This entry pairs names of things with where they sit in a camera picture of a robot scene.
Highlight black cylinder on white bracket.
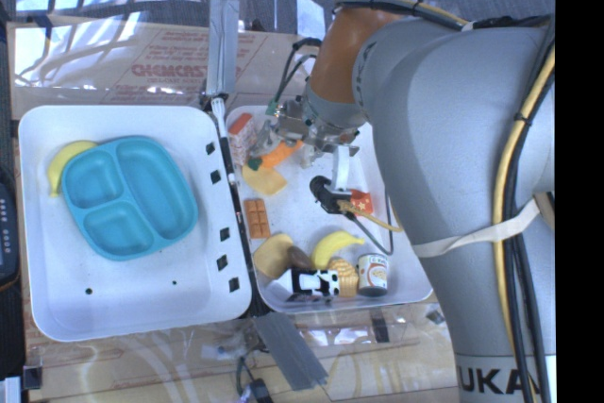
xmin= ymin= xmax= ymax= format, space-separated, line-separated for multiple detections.
xmin=309 ymin=144 xmax=361 ymax=216

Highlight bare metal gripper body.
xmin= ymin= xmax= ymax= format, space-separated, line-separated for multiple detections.
xmin=276 ymin=96 xmax=362 ymax=156

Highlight orange and white carton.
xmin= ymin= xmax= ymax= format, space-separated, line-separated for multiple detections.
xmin=227 ymin=112 xmax=259 ymax=167

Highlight black and white cow carton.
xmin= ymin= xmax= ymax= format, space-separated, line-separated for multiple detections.
xmin=281 ymin=267 xmax=341 ymax=302

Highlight orange carrot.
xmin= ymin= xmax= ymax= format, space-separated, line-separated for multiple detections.
xmin=246 ymin=140 xmax=304 ymax=172

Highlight blue divided plate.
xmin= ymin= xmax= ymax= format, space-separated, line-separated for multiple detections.
xmin=60 ymin=135 xmax=199 ymax=261

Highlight small soup can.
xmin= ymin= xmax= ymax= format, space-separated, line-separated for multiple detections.
xmin=357 ymin=252 xmax=390 ymax=298

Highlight brown cardboard board red print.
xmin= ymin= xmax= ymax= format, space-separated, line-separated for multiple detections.
xmin=7 ymin=21 xmax=461 ymax=403

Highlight brown oval toy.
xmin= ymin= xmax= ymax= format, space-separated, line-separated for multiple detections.
xmin=287 ymin=244 xmax=313 ymax=272

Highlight yellow muffin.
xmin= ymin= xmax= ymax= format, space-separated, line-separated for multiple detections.
xmin=327 ymin=257 xmax=361 ymax=298

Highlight yellow banana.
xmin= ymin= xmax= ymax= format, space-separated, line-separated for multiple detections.
xmin=310 ymin=229 xmax=366 ymax=271
xmin=46 ymin=140 xmax=99 ymax=198

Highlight red packet with yellow star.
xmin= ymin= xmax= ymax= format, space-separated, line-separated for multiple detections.
xmin=348 ymin=188 xmax=375 ymax=215

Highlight white plastic tray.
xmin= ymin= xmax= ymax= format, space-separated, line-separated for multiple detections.
xmin=225 ymin=104 xmax=434 ymax=315
xmin=17 ymin=104 xmax=253 ymax=343

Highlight yellow cheese wedge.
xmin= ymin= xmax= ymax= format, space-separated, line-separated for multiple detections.
xmin=242 ymin=162 xmax=288 ymax=196

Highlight orange waffle biscuit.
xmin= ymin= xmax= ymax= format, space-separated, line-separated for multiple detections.
xmin=243 ymin=197 xmax=272 ymax=240

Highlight black block with thin wires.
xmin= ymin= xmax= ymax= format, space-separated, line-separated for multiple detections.
xmin=248 ymin=378 xmax=274 ymax=403

